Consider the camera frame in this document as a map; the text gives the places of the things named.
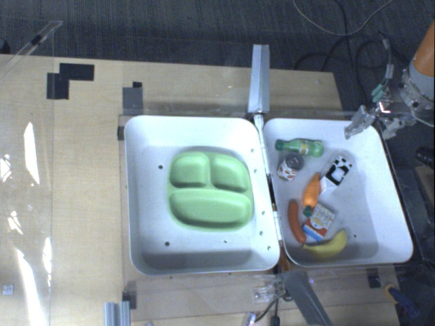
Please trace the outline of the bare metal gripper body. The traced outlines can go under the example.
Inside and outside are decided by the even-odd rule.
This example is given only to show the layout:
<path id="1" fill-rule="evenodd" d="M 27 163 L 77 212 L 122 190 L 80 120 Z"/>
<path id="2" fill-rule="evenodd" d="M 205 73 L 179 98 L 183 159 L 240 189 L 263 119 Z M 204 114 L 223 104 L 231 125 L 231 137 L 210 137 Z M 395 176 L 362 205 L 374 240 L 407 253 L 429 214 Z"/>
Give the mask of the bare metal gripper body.
<path id="1" fill-rule="evenodd" d="M 395 88 L 379 85 L 372 92 L 375 115 L 384 127 L 405 127 L 421 122 L 434 126 L 434 79 L 404 70 Z"/>

